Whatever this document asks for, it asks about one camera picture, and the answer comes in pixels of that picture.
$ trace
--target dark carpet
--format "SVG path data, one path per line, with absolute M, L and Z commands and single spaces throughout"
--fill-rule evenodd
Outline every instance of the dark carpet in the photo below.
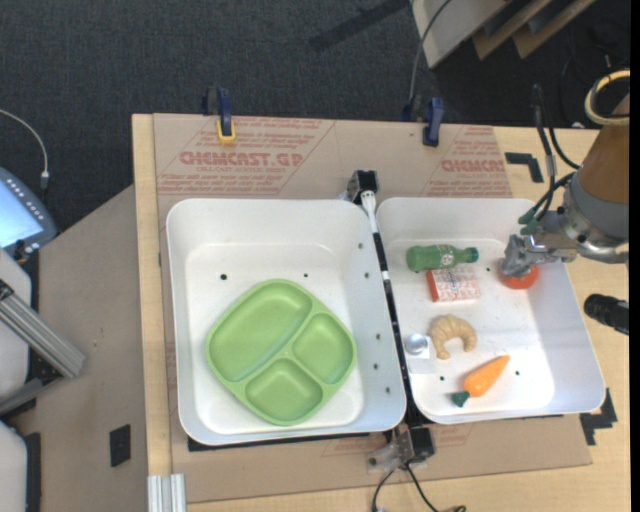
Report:
M 199 113 L 213 85 L 236 115 L 399 121 L 420 39 L 406 0 L 0 5 L 0 109 L 42 137 L 62 230 L 132 183 L 133 113 Z M 423 58 L 412 119 L 440 97 L 445 122 L 530 126 L 539 83 L 554 126 L 592 127 L 584 96 L 630 67 L 630 24 L 631 0 L 599 0 L 526 59 L 511 41 L 484 61 L 471 41 L 434 69 Z M 39 147 L 6 116 L 0 166 L 38 190 Z

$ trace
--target green plate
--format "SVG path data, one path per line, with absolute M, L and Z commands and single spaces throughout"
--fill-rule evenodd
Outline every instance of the green plate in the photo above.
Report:
M 353 369 L 357 348 L 314 295 L 284 279 L 237 300 L 206 341 L 213 373 L 245 406 L 276 425 L 313 416 Z

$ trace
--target white tray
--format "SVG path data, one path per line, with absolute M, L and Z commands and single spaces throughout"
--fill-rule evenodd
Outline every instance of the white tray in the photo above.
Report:
M 500 261 L 517 219 L 533 203 L 520 199 L 392 198 L 377 218 L 403 340 L 426 333 L 432 320 L 451 313 L 476 330 L 478 344 L 464 352 L 460 340 L 446 344 L 450 359 L 437 359 L 433 347 L 406 354 L 413 399 L 422 414 L 437 423 L 592 411 L 604 400 L 605 387 L 565 265 L 540 267 L 538 281 L 512 290 L 499 279 Z M 413 245 L 476 247 L 473 264 L 481 296 L 436 302 L 425 273 L 408 269 Z M 508 353 L 503 375 L 463 408 L 451 400 L 464 376 L 488 360 Z
M 340 200 L 187 199 L 167 217 L 178 408 L 196 441 L 223 445 L 385 431 L 406 395 L 370 224 Z M 263 281 L 297 282 L 351 330 L 357 365 L 307 421 L 282 427 L 250 412 L 215 377 L 205 338 Z
M 0 421 L 0 504 L 3 512 L 24 512 L 27 500 L 27 446 Z

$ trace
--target toy carrot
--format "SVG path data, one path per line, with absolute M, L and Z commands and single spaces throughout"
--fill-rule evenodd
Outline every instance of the toy carrot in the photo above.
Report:
M 478 397 L 484 395 L 498 380 L 509 359 L 511 358 L 508 355 L 500 356 L 472 371 L 464 379 L 462 385 L 464 391 L 454 393 L 451 397 L 453 402 L 458 407 L 462 407 L 470 396 Z

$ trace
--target cardboard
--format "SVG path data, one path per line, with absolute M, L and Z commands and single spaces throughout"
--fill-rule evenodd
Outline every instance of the cardboard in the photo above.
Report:
M 41 512 L 143 510 L 147 477 L 133 189 L 47 244 L 39 313 L 86 357 L 12 418 L 41 435 Z M 111 466 L 110 433 L 130 428 L 130 458 Z
M 339 197 L 358 169 L 376 170 L 380 202 L 393 196 L 510 197 L 493 129 L 443 125 L 433 148 L 422 145 L 423 127 L 414 123 L 235 117 L 236 142 L 223 144 L 215 122 L 215 116 L 153 115 L 173 472 L 184 473 L 189 503 L 374 485 L 380 473 L 368 472 L 366 460 L 386 444 L 379 433 L 216 449 L 190 442 L 178 417 L 166 215 L 190 197 Z M 429 430 L 436 455 L 417 470 L 420 479 L 591 460 L 576 415 Z

